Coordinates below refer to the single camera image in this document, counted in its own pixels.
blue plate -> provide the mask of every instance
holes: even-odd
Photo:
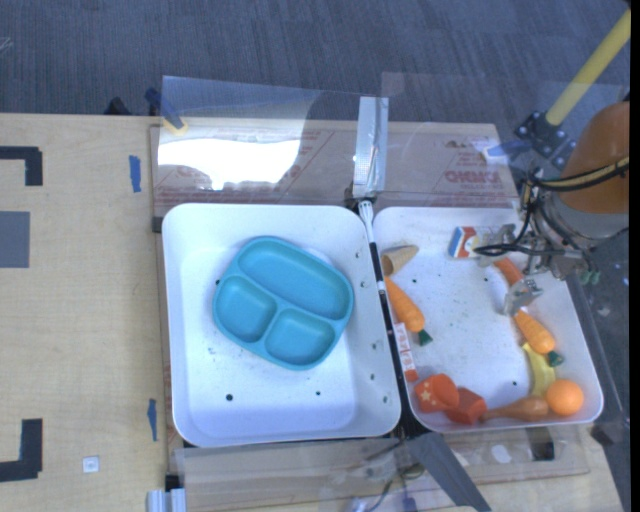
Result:
[[[291,370],[320,364],[353,310],[342,273],[276,237],[247,243],[213,297],[213,318],[238,345]]]

black tape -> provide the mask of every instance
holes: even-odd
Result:
[[[0,482],[38,478],[42,471],[42,418],[22,420],[20,458],[0,462]]]
[[[0,160],[24,160],[24,184],[42,186],[42,151],[35,146],[0,146]]]

wooden surface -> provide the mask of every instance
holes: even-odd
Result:
[[[149,175],[149,129],[157,121],[0,114],[0,145],[44,154],[42,187],[25,187],[22,162],[0,160],[0,211],[31,212],[29,268],[0,268],[0,462],[19,457],[22,419],[44,422],[43,470],[37,479],[0,483],[2,511],[144,510],[146,493],[163,487],[161,287]],[[142,169],[138,193],[132,155]],[[493,510],[622,510],[586,428],[579,430],[583,470],[483,484]],[[83,458],[94,455],[100,470],[83,473]],[[439,490],[415,496],[424,509],[452,505]],[[379,510],[394,510],[393,501],[383,503]],[[275,509],[342,510],[332,506]]]

toy orange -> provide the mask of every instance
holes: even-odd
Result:
[[[552,382],[544,398],[551,410],[560,416],[575,414],[584,403],[582,388],[569,379],[556,379]]]

